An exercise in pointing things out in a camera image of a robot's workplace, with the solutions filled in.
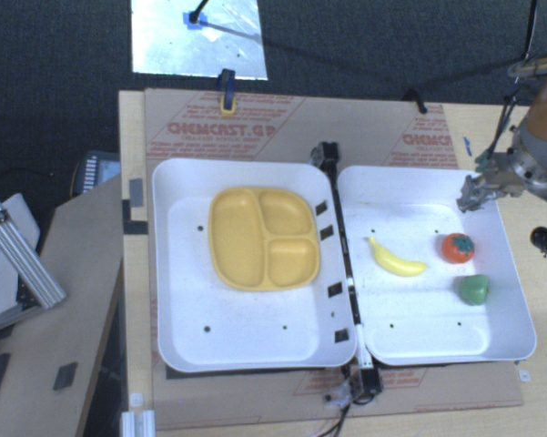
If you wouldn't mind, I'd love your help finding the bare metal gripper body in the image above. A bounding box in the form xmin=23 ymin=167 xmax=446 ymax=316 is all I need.
xmin=478 ymin=151 xmax=547 ymax=204

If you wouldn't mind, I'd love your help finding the orange tomato with green top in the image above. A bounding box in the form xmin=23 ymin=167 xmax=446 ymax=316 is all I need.
xmin=441 ymin=231 xmax=476 ymax=265

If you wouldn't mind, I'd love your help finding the green bell pepper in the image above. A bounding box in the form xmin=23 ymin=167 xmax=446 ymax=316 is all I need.
xmin=458 ymin=273 xmax=491 ymax=307

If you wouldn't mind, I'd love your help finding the yellow banana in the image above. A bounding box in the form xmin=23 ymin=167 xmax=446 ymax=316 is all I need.
xmin=367 ymin=235 xmax=429 ymax=279

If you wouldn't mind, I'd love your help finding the white plastic tray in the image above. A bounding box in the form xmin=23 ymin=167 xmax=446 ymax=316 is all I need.
xmin=151 ymin=157 xmax=359 ymax=374
xmin=336 ymin=165 xmax=539 ymax=368

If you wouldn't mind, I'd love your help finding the thin black and white rod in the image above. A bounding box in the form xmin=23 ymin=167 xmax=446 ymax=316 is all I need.
xmin=326 ymin=161 xmax=364 ymax=369

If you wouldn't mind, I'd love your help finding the brown cardboard board red print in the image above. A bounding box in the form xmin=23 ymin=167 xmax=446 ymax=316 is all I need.
xmin=143 ymin=87 xmax=526 ymax=432

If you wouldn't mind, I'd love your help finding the yellow divided plate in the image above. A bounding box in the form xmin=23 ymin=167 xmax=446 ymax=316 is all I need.
xmin=207 ymin=186 xmax=322 ymax=292

